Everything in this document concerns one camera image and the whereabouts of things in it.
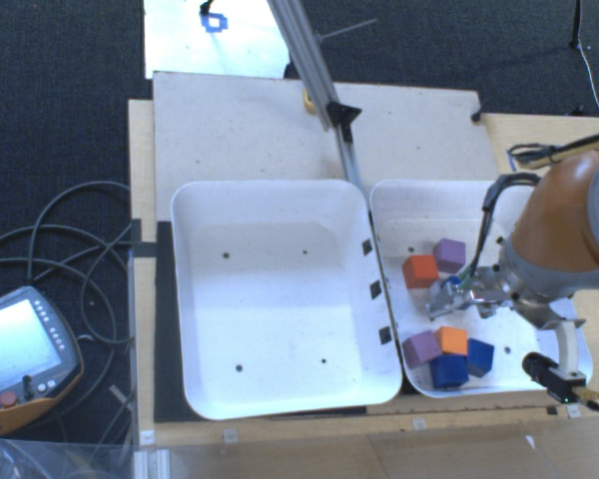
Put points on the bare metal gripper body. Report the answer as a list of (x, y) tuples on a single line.
[(491, 285)]

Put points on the pale flat board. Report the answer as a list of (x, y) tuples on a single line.
[(239, 128)]

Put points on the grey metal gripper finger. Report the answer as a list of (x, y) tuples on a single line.
[(445, 300), (486, 310)]

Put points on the white plastic tray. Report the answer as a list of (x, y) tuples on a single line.
[(509, 367), (279, 302)]

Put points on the blue cube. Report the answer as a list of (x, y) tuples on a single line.
[(449, 371), (480, 357), (451, 281)]

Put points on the black cylinder on white bracket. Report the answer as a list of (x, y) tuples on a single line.
[(566, 352)]

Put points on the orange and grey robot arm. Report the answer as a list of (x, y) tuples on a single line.
[(559, 217)]

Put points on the purple cube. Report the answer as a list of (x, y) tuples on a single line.
[(420, 348), (450, 255)]

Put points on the orange cube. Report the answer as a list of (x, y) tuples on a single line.
[(451, 339), (419, 271)]

